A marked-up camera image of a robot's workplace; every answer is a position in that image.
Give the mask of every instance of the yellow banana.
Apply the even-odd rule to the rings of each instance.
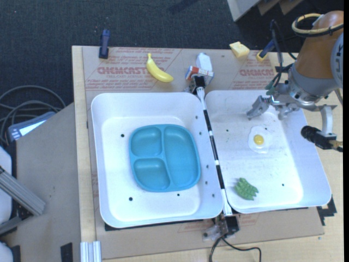
[[[160,68],[156,65],[156,63],[152,59],[151,53],[148,53],[147,70],[154,78],[156,78],[159,81],[162,81],[162,82],[173,81],[173,77],[170,74],[160,70]]]

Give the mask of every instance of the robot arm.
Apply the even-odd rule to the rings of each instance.
[[[317,18],[312,29],[298,29],[299,23],[310,17]],[[306,127],[302,136],[322,149],[342,151],[342,144],[335,141],[336,136],[332,133],[332,109],[336,106],[318,106],[316,103],[331,92],[343,89],[344,12],[301,16],[294,21],[292,29],[306,39],[296,61],[285,68],[288,79],[284,84],[271,85],[273,80],[266,88],[270,96],[259,96],[247,117],[252,119],[263,114],[270,105],[279,112],[280,120],[300,108],[320,111],[322,130]]]

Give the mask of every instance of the egg yolk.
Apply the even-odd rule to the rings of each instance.
[[[259,135],[259,134],[255,135],[253,137],[253,141],[255,142],[255,144],[257,144],[259,146],[264,144],[264,138],[262,135]]]

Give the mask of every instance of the black floor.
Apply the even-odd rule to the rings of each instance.
[[[104,28],[111,31],[110,46],[228,49],[241,41],[258,50],[270,40],[275,19],[287,46],[298,52],[302,40],[294,37],[292,21],[302,14],[343,10],[344,0],[304,0],[287,15],[278,5],[264,16],[254,7],[237,22],[227,0],[0,0],[0,9],[0,94],[40,85],[69,104],[71,46],[98,46]],[[55,102],[46,92],[22,90],[0,103],[30,99]],[[0,118],[7,113],[0,108]]]

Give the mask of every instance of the blue divided tray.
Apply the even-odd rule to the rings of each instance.
[[[147,191],[188,189],[200,179],[200,160],[192,134],[175,124],[137,128],[129,154],[136,182]]]

